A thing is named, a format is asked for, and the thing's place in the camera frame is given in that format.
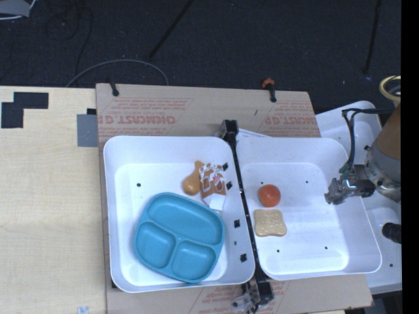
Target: blue plate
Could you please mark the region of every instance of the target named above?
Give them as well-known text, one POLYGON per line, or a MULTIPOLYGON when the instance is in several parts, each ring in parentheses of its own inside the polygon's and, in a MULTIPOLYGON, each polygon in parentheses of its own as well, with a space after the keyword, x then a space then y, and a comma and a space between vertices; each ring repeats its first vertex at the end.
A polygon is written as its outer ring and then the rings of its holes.
POLYGON ((221 217, 209 207, 173 194, 155 195, 134 235, 134 251, 147 267, 186 283, 213 271, 225 238, 221 217))

